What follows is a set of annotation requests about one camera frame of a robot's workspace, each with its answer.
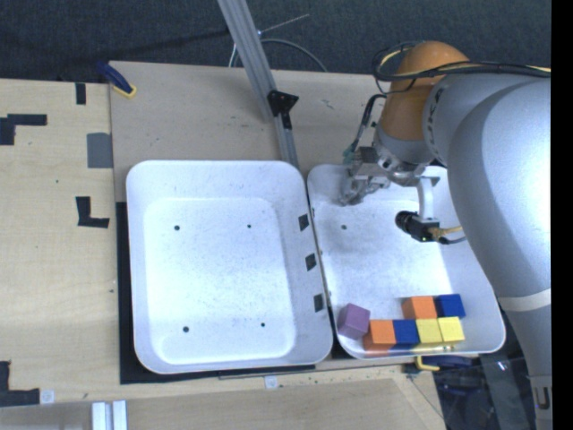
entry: black clamp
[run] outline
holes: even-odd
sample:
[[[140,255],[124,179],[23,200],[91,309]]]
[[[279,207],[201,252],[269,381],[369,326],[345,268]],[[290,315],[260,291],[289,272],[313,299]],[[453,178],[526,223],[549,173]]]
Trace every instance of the black clamp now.
[[[290,112],[291,108],[295,106],[298,97],[293,96],[292,94],[287,94],[286,92],[280,92],[279,90],[272,90],[269,92],[267,100],[269,101],[272,115],[280,115],[283,120],[283,127],[285,129],[292,129],[293,125],[290,121],[290,115],[288,112]]]

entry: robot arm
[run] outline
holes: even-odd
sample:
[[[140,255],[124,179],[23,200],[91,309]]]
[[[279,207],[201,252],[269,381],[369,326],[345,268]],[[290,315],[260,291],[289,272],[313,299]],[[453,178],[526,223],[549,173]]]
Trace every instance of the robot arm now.
[[[453,65],[466,62],[447,45],[423,43],[398,72],[443,65],[444,53]],[[397,90],[403,92],[389,96],[372,145],[371,176],[356,176],[364,172],[364,157],[355,160],[349,167],[354,191],[346,189],[341,201],[360,202],[389,182],[419,185],[435,159],[448,169],[465,237],[526,357],[537,427],[552,428],[551,78],[455,71],[417,88],[402,82]],[[404,227],[406,219],[400,221]],[[417,221],[427,233],[424,218]]]

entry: cube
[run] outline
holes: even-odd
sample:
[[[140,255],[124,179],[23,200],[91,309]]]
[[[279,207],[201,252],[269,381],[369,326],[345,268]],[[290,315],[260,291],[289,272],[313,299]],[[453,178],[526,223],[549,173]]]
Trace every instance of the cube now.
[[[338,314],[338,334],[358,340],[368,332],[370,311],[359,305],[347,304]]]
[[[364,350],[381,352],[395,345],[394,323],[391,320],[370,320],[368,332],[363,337]]]
[[[392,349],[410,349],[420,343],[415,320],[394,320],[396,345]]]
[[[433,297],[409,297],[402,303],[402,313],[406,319],[438,318]]]
[[[453,295],[440,295],[435,297],[433,301],[436,305],[438,317],[459,317],[463,319],[466,316],[462,298],[458,293]]]
[[[440,325],[438,319],[417,319],[415,326],[420,337],[419,347],[432,348],[443,346],[444,341],[441,337]]]
[[[441,337],[447,345],[456,344],[466,338],[459,317],[439,317],[438,325]]]

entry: white tray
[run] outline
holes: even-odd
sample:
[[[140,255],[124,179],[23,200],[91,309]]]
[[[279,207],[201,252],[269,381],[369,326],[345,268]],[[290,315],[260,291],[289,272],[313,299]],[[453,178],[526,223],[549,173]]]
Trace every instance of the white tray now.
[[[372,319],[401,319],[400,304],[406,297],[459,293],[466,309],[462,320],[466,340],[451,353],[499,349],[505,340],[505,326],[492,286],[468,242],[423,244],[398,229],[394,218],[399,211],[419,211],[415,188],[390,185],[366,196],[360,204],[342,207],[338,197],[345,171],[343,166],[318,166],[307,182],[335,321],[348,303],[369,309]],[[434,215],[444,228],[459,225],[446,170],[430,167],[424,175],[440,177],[433,189]],[[338,340],[353,357],[376,358],[365,353],[361,340],[345,336]],[[420,352],[390,351],[384,357],[413,355]]]
[[[320,362],[332,346],[304,181],[279,161],[127,177],[135,350],[174,374]]]

